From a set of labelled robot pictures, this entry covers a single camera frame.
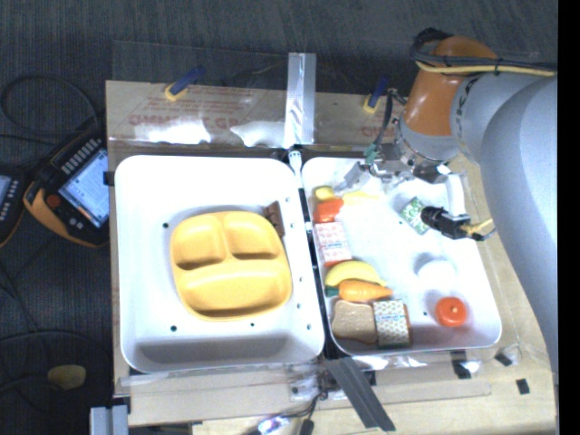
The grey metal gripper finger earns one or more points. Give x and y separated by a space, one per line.
395 183
358 174

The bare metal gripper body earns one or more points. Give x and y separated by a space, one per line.
403 163

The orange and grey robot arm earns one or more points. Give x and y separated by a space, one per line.
507 143

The small pale yellow banana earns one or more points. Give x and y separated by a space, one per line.
358 196

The green and white packet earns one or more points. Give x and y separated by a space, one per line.
411 213

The small yellow toy fruit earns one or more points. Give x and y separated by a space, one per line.
323 193

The orange red carton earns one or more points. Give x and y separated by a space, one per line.
327 211

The white plastic tray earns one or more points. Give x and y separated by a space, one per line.
149 342
389 243

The red and white carton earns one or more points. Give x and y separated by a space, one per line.
333 243

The white cup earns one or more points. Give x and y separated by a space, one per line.
435 267

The orange carrot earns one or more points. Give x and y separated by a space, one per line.
362 291

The yellow patterned white carton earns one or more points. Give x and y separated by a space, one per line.
392 324

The brown bread slice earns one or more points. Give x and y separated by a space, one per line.
353 322

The yellow divided plate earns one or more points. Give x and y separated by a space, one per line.
231 274

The brown cardboard board red print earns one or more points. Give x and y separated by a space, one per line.
512 406

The yellow oval lump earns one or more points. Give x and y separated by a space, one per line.
67 376

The black cylinder on white bracket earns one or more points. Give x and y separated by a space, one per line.
441 219

